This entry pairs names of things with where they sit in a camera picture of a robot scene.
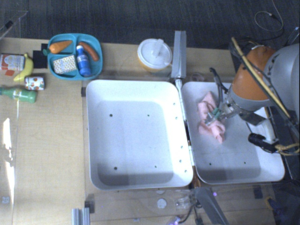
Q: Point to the pink soft toy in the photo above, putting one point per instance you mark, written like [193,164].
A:
[216,131]

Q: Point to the blue divided plate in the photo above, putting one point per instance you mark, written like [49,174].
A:
[96,69]

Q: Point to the orange carrot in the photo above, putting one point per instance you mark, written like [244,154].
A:
[59,46]

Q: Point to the white can with orange print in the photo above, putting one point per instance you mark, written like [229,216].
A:
[34,83]

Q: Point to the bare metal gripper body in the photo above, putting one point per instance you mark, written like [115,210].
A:
[226,111]

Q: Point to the yellow banana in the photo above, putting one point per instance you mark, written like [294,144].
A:
[27,68]

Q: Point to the white and orange carton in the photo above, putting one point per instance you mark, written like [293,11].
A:
[11,62]

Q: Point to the black cylinder on white bracket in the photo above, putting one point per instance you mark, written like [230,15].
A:
[260,140]

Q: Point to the yellow cup with white lid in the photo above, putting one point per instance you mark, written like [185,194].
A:
[153,53]

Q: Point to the green bottle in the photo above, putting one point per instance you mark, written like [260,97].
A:
[22,95]

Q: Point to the brown sausage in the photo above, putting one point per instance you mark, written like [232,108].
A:
[90,50]

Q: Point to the white plastic tray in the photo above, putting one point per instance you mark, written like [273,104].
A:
[131,137]
[234,158]

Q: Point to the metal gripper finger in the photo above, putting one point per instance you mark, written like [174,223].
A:
[213,123]
[207,121]

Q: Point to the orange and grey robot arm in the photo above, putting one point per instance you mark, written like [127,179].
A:
[279,78]

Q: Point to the blue bottle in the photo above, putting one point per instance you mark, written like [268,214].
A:
[83,62]

